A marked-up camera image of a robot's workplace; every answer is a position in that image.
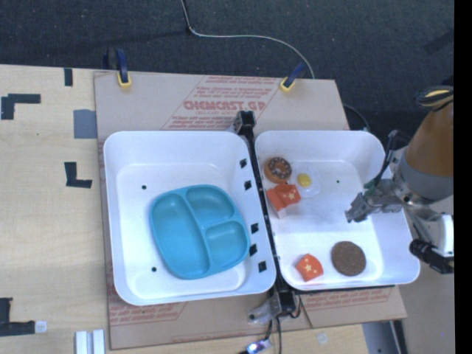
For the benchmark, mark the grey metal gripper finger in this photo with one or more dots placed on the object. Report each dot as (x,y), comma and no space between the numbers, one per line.
(362,202)
(353,215)

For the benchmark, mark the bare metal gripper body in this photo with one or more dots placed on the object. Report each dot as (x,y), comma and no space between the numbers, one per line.
(387,197)

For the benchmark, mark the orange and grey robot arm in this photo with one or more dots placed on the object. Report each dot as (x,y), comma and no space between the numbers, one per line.
(429,149)

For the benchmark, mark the white plastic tray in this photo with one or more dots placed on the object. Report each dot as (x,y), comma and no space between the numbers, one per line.
(332,212)
(132,234)

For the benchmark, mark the round brown biscuit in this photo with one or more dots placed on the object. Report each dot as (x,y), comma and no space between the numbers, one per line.
(348,258)

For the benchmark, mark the white and yellow fried egg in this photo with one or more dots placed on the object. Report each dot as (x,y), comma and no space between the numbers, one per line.
(304,180)

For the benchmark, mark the small orange packet with stars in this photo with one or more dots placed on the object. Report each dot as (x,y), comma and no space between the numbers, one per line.
(309,267)

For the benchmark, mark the orange carton with yellow stars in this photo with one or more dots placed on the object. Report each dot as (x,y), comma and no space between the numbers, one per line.
(284,197)

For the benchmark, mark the thin black rod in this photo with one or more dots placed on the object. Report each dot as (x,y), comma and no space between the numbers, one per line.
(266,212)

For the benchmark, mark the brown sprinkled doughnut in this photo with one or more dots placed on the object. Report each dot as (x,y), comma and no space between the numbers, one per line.
(277,169)

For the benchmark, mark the blue divided plate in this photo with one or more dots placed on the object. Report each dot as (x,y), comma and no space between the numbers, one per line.
(195,231)

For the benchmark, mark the brown cardboard board red print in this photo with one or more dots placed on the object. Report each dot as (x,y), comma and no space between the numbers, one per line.
(147,101)

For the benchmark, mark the black cylinder on white bracket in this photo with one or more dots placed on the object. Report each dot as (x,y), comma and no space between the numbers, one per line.
(431,253)

